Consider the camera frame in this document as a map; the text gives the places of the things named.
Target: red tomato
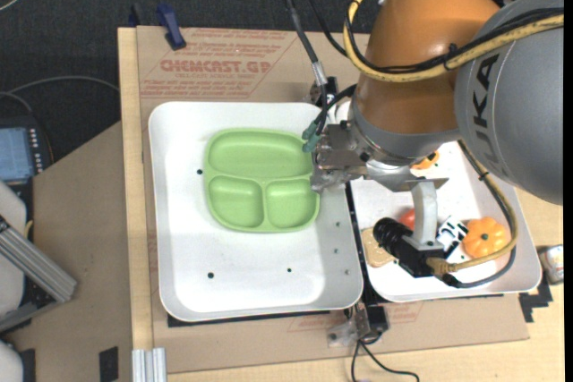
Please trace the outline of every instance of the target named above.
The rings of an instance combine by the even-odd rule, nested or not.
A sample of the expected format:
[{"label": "red tomato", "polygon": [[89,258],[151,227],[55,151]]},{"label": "red tomato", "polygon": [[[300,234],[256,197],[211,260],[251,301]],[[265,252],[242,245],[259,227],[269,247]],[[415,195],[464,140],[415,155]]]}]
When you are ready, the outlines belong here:
[{"label": "red tomato", "polygon": [[414,231],[415,223],[415,212],[413,208],[410,208],[405,214],[403,214],[398,220],[402,225],[406,225],[412,231]]}]

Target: device screen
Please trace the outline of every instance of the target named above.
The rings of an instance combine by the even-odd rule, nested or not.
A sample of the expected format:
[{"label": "device screen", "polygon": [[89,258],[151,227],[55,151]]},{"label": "device screen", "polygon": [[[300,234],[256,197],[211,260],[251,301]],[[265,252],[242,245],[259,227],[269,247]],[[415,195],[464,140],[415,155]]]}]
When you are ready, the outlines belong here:
[{"label": "device screen", "polygon": [[0,180],[25,182],[34,173],[26,128],[0,129]]}]

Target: wooden table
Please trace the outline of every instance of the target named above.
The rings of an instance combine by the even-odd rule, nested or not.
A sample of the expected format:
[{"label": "wooden table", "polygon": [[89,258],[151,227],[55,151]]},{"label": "wooden table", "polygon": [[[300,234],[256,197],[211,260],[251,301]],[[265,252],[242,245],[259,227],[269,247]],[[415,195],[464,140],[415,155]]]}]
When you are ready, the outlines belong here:
[{"label": "wooden table", "polygon": [[[119,71],[122,93],[125,199],[133,348],[154,347],[150,303],[149,255],[146,235],[146,202],[141,163],[141,119],[136,29],[118,31]],[[563,241],[562,207],[553,206],[522,191],[518,192],[535,245]],[[503,344],[482,344],[438,350],[398,352],[381,355],[393,369],[413,371],[423,381],[564,380],[563,285],[551,287],[549,307],[534,310],[528,324],[530,339]],[[356,363],[359,379],[413,380],[382,374],[373,361],[360,356]],[[272,364],[239,369],[219,369],[170,375],[170,381],[347,381],[350,359],[336,358]]]}]

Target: green plate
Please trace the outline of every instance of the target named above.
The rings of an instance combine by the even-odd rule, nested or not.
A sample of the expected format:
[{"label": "green plate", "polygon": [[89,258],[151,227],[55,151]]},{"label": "green plate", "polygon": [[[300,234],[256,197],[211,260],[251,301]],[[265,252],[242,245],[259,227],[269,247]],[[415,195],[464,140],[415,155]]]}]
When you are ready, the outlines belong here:
[{"label": "green plate", "polygon": [[273,233],[308,226],[319,212],[312,158],[290,132],[229,129],[209,141],[203,168],[211,214],[225,227]]}]

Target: white tray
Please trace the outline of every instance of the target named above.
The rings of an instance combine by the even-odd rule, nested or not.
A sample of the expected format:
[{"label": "white tray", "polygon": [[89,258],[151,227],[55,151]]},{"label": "white tray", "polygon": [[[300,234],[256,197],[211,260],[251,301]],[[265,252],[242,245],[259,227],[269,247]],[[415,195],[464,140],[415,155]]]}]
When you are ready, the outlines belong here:
[{"label": "white tray", "polygon": [[307,228],[230,230],[210,214],[201,174],[210,137],[230,128],[300,135],[318,114],[306,103],[167,102],[150,116],[159,292],[173,317],[196,322],[347,308],[363,277],[344,187],[321,194]]},{"label": "white tray", "polygon": [[[461,222],[492,216],[501,224],[509,227],[498,204],[485,185],[478,180],[476,172],[466,161],[458,144],[456,142],[446,143],[438,151],[440,153],[438,166],[424,171],[415,171],[415,174],[427,178],[448,178],[448,181],[437,191],[439,222],[442,223],[449,216]],[[384,299],[395,302],[533,290],[542,278],[542,268],[534,243],[515,189],[498,180],[496,183],[514,208],[519,227],[516,258],[507,273],[488,284],[469,289],[457,289],[445,285],[434,277],[414,278],[400,265],[390,262],[381,267],[368,265],[368,277],[374,290]],[[356,218],[361,230],[374,226],[385,216],[398,219],[414,205],[410,192],[393,193],[373,181],[354,181],[352,191]],[[449,261],[462,261],[464,260],[462,256],[465,256],[465,260],[469,259],[460,244],[450,255]],[[455,276],[462,282],[486,278],[503,267],[508,258],[509,254],[480,266],[463,269]]]}]

